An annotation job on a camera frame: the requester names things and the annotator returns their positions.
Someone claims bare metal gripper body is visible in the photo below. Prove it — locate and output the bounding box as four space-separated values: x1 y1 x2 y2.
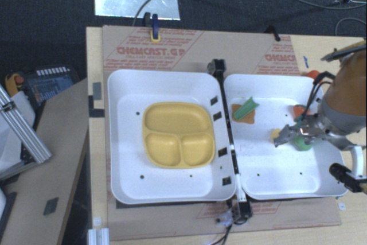
294 113 331 139

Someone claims small yellow toy piece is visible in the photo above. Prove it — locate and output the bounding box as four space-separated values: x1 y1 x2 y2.
270 129 283 143

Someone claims green round toy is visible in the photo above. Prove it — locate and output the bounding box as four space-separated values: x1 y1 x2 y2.
292 135 315 152

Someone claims orange toy carrot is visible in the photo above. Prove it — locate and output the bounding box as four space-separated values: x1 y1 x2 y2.
292 104 309 119

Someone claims white plastic tray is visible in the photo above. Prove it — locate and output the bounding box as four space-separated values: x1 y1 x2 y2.
107 68 237 205
223 73 349 201

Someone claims flat brown toy biscuit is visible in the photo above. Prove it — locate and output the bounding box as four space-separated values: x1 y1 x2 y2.
231 103 256 125

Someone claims green toy celery stick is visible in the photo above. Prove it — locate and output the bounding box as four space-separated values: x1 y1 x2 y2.
232 96 260 122

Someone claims small orange toy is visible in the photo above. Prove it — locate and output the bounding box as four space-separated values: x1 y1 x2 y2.
304 69 321 80

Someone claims thin black and white rod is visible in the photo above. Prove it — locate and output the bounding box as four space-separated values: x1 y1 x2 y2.
217 65 245 200

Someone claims yellow divided plate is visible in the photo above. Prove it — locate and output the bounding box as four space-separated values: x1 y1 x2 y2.
142 102 217 169

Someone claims brown cardboard board, red print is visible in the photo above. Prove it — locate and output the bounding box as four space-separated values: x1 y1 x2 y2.
101 25 343 242

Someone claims black cylinder on white bracket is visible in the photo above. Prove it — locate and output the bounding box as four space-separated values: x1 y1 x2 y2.
329 145 367 193

